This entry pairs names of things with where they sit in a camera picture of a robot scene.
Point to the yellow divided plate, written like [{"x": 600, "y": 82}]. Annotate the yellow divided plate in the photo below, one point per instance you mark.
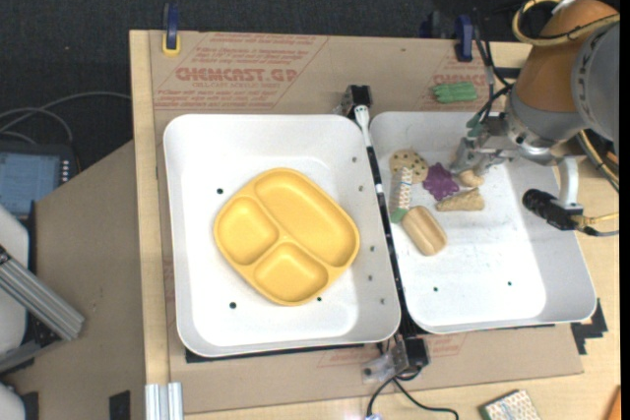
[{"x": 288, "y": 236}]

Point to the purple grapes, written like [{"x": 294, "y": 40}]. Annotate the purple grapes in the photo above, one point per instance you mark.
[{"x": 439, "y": 182}]

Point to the green asparagus bundle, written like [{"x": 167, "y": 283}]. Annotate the green asparagus bundle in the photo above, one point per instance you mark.
[{"x": 454, "y": 92}]

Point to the orange rounded object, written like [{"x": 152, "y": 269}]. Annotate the orange rounded object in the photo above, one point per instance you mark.
[{"x": 614, "y": 405}]

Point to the brown cardboard board red print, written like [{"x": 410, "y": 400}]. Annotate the brown cardboard board red print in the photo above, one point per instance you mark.
[{"x": 295, "y": 78}]

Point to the patterned packet with green edge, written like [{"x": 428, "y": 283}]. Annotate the patterned packet with green edge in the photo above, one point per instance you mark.
[{"x": 512, "y": 407}]

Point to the beige patterned wedge green end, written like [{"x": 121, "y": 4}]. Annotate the beige patterned wedge green end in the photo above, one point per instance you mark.
[{"x": 402, "y": 192}]

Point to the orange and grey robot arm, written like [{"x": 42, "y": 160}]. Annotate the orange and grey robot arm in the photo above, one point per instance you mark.
[{"x": 546, "y": 74}]

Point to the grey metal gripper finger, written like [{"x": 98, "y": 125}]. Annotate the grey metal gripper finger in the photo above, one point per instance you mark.
[
  {"x": 462, "y": 157},
  {"x": 486, "y": 162}
]

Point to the tan hot dog bun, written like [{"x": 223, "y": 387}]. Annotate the tan hot dog bun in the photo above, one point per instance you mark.
[{"x": 424, "y": 230}]

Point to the tan waffle cone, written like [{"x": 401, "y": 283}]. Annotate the tan waffle cone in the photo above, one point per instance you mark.
[{"x": 465, "y": 201}]

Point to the tan chocolate chip biscuit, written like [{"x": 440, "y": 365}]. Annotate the tan chocolate chip biscuit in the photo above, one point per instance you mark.
[{"x": 406, "y": 160}]

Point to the thin black and white rod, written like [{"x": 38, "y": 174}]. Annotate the thin black and white rod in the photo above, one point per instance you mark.
[{"x": 379, "y": 184}]

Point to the white plastic tray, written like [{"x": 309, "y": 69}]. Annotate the white plastic tray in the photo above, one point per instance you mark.
[
  {"x": 492, "y": 270},
  {"x": 207, "y": 147}
]

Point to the black cylinder on white bracket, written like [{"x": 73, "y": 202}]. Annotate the black cylinder on white bracket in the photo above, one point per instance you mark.
[{"x": 546, "y": 207}]

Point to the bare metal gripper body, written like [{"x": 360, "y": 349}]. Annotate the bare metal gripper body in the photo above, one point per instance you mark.
[{"x": 502, "y": 142}]

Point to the small tan toy bread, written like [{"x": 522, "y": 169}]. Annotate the small tan toy bread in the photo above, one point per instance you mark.
[{"x": 471, "y": 178}]

